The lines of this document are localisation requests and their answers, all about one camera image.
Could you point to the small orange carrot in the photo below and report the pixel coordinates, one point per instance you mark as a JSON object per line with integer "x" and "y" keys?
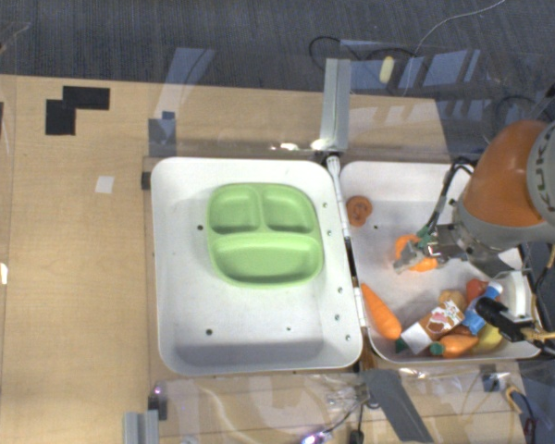
{"x": 458, "y": 345}

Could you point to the orange curved toy food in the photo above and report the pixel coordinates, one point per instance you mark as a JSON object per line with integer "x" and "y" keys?
{"x": 426, "y": 264}

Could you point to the white carton with picture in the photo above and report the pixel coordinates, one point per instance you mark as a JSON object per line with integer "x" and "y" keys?
{"x": 432, "y": 324}

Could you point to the brown doughnut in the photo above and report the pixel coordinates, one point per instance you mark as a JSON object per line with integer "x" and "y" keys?
{"x": 358, "y": 211}

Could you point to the red sausage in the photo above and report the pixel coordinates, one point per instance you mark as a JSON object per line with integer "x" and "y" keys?
{"x": 475, "y": 288}

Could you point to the large orange carrot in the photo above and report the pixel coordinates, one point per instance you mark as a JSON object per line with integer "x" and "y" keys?
{"x": 381, "y": 315}

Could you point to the white plastic tray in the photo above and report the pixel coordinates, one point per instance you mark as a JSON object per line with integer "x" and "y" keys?
{"x": 398, "y": 188}
{"x": 259, "y": 322}

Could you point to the yellow banana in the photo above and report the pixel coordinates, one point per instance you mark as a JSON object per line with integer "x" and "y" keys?
{"x": 488, "y": 338}

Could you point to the green divided plate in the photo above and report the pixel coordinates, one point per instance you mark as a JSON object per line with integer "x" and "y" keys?
{"x": 263, "y": 257}

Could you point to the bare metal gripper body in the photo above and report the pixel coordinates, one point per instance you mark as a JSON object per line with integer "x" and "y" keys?
{"x": 446, "y": 241}

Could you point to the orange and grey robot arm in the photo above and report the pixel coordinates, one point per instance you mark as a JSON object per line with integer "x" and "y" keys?
{"x": 504, "y": 188}

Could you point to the blue bottle with white cap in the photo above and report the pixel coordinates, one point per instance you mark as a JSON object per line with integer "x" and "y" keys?
{"x": 472, "y": 319}

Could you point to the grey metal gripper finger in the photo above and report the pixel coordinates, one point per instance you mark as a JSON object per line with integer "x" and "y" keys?
{"x": 414, "y": 247}
{"x": 407, "y": 262}

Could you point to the pale yellow oval toy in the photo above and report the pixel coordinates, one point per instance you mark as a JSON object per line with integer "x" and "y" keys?
{"x": 386, "y": 69}

